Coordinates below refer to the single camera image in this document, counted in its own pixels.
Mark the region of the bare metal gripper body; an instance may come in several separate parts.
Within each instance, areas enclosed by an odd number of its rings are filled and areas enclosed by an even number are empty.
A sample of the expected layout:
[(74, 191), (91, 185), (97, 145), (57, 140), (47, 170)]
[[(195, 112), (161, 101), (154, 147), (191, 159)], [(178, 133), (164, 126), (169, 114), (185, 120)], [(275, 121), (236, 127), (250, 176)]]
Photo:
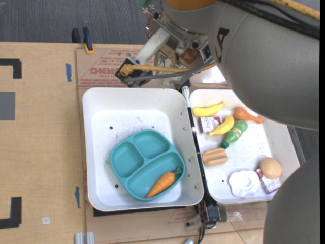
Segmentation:
[(166, 44), (160, 49), (169, 58), (166, 67), (193, 69), (212, 59), (206, 27), (208, 20), (205, 18), (211, 11), (211, 8), (145, 10), (149, 37), (159, 29), (169, 33)]

